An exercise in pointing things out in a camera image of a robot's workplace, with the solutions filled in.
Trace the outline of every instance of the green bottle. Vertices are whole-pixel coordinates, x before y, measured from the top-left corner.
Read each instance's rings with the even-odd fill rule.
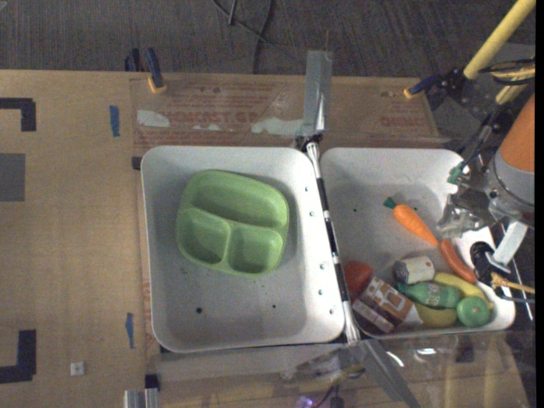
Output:
[[[397,290],[412,301],[437,309],[454,309],[461,300],[461,291],[458,288],[433,282],[418,282],[411,286],[399,283]]]

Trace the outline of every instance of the toy banana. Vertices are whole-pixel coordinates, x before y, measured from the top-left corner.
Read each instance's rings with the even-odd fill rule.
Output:
[[[447,274],[445,272],[437,272],[434,275],[433,281],[437,284],[457,287],[461,291],[461,295],[463,298],[469,296],[476,296],[478,298],[482,298],[487,303],[487,306],[490,309],[493,309],[493,303],[488,300],[482,289],[480,289],[478,286],[475,286],[474,284],[466,282],[462,278],[459,278],[457,275]]]
[[[414,303],[417,313],[427,328],[447,328],[457,320],[455,309],[431,309],[420,303]]]

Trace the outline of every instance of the green divided plate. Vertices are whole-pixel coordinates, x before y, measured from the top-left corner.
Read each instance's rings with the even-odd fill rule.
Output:
[[[189,180],[176,219],[179,250],[191,262],[251,277],[280,263],[288,230],[289,206],[275,187],[215,170]]]

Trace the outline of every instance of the black tape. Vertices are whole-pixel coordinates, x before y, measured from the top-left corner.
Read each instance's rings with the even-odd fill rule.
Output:
[[[133,169],[134,170],[139,171],[142,168],[142,158],[141,157],[133,156],[131,162],[133,164]]]
[[[31,381],[36,371],[36,330],[19,331],[17,364],[0,367],[0,384]]]
[[[331,251],[333,254],[338,254],[337,239],[334,236],[334,228],[332,228],[332,221],[329,218],[325,218],[326,233],[329,236],[329,245],[331,245]]]
[[[317,190],[320,192],[320,199],[321,199],[321,205],[323,206],[323,210],[328,210],[329,201],[326,200],[325,181],[323,181],[323,178],[317,179]]]
[[[161,391],[159,377],[156,374],[145,375],[145,387],[156,388],[158,391]]]
[[[36,103],[32,99],[0,98],[0,109],[20,109],[20,131],[36,131]]]
[[[343,277],[342,266],[338,263],[334,265],[334,269],[337,273],[338,287],[340,288],[340,298],[342,302],[349,301],[348,287],[346,286],[346,280]]]

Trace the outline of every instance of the toy carrot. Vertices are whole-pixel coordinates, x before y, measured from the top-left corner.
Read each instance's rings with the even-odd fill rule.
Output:
[[[410,206],[397,204],[391,197],[385,200],[383,205],[393,209],[394,218],[407,230],[433,245],[437,246],[439,244],[429,227],[423,222],[423,219]]]

